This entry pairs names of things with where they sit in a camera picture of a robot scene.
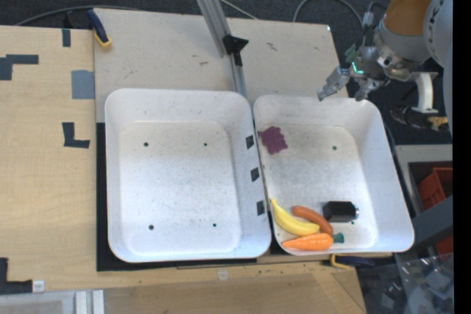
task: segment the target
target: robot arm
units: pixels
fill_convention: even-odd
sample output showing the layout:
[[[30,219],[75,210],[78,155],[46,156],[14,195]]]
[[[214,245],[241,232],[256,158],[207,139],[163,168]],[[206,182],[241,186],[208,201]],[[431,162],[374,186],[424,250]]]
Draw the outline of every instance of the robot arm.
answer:
[[[444,97],[451,128],[451,79],[453,70],[453,0],[391,0],[380,23],[372,28],[372,11],[364,16],[365,36],[360,47],[347,51],[348,68],[340,66],[318,89],[319,100],[336,93],[350,79],[359,89],[357,101],[369,92],[386,85],[391,79],[414,81],[419,91],[416,107],[398,107],[392,113],[398,121],[408,123],[420,119],[427,128],[443,129],[443,120],[433,108],[432,80],[437,72],[425,72],[423,63],[433,58],[444,69]]]

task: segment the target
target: wooden table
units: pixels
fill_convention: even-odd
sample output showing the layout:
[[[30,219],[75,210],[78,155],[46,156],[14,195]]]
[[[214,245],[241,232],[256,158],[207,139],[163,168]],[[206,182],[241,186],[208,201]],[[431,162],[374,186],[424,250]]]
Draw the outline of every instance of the wooden table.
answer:
[[[116,11],[100,12],[100,17],[106,20],[113,20],[116,15]],[[139,22],[145,23],[142,17],[142,14],[136,15]],[[188,18],[198,27],[204,26],[202,17]],[[105,27],[113,30],[112,23],[105,23]],[[238,19],[230,23],[237,36],[255,39],[252,48],[247,47],[243,55],[245,73],[251,73],[247,76],[247,89],[253,97],[261,94],[261,88],[275,92],[270,87],[275,80],[273,72],[269,73],[268,81],[260,83],[253,79],[252,73],[257,68],[251,62],[261,57],[269,57],[265,63],[270,62],[272,66],[296,67],[304,62],[310,71],[322,65],[322,72],[312,77],[312,82],[305,80],[310,84],[307,89],[305,85],[298,85],[302,93],[311,95],[323,84],[325,73],[337,64],[333,40],[326,26]],[[265,35],[258,33],[257,28],[262,28]],[[291,40],[281,45],[286,33],[283,30],[291,35]],[[163,284],[188,286],[221,281],[248,284],[243,283],[242,287],[251,286],[254,281],[285,284],[285,280],[279,280],[282,276],[302,281],[309,275],[312,287],[322,287],[337,312],[364,313],[354,270],[340,272],[319,261],[325,257],[300,260],[267,253],[258,258],[257,263],[247,265],[97,272],[96,122],[100,110],[96,106],[99,102],[73,98],[71,75],[72,71],[81,70],[96,73],[97,55],[106,51],[99,50],[92,31],[70,30],[70,46],[64,46],[67,45],[66,35],[61,29],[0,26],[0,58],[14,54],[38,56],[38,64],[13,63],[11,80],[0,80],[0,257],[9,258],[9,281],[43,280],[46,291],[57,291]],[[119,36],[114,37],[113,48],[122,50]],[[297,49],[296,54],[290,56],[291,61],[286,62],[289,49],[304,46],[305,41],[308,41],[308,52]],[[198,57],[197,69],[206,69],[219,59],[212,52],[209,54],[210,57],[208,54]],[[103,93],[100,92],[103,81],[100,85],[96,87],[97,93]],[[277,88],[280,88],[277,93],[292,91],[292,85]],[[74,123],[75,139],[90,141],[88,148],[64,146],[65,122]]]

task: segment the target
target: orange carrot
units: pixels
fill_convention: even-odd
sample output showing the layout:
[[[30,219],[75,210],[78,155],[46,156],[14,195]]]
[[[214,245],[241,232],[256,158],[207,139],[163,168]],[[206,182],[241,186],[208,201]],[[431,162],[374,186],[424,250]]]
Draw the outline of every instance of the orange carrot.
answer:
[[[303,207],[301,205],[295,205],[291,211],[293,212],[293,215],[319,225],[320,231],[322,233],[332,235],[333,228],[329,221],[327,221],[324,216],[318,214],[316,211],[310,210],[309,208]]]
[[[293,240],[286,240],[281,244],[289,249],[319,251],[329,249],[334,242],[343,243],[343,234],[338,233],[332,236],[328,235],[327,233],[314,233],[313,235],[304,235]]]

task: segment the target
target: white tray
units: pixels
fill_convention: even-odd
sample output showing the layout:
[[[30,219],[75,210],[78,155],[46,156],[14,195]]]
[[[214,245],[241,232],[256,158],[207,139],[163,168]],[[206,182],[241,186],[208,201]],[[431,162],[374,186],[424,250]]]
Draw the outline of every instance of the white tray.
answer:
[[[258,132],[280,127],[287,149],[268,153],[259,142],[269,199],[291,212],[302,205],[322,214],[328,201],[351,201],[352,223],[332,223],[344,243],[294,255],[399,252],[414,241],[380,112],[367,100],[267,95],[254,104]],[[274,221],[277,242],[295,238]]]
[[[244,97],[120,89],[107,97],[105,124],[108,241],[117,257],[129,263],[235,259],[268,249]]]

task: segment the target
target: toy banana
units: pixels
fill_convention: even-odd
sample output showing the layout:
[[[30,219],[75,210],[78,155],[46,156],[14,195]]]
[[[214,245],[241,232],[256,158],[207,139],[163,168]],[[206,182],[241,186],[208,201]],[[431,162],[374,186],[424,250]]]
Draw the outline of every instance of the toy banana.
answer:
[[[294,235],[312,235],[319,231],[319,225],[297,220],[291,216],[282,207],[277,204],[275,199],[270,201],[272,203],[273,213],[275,215],[275,221],[285,231],[290,232]]]

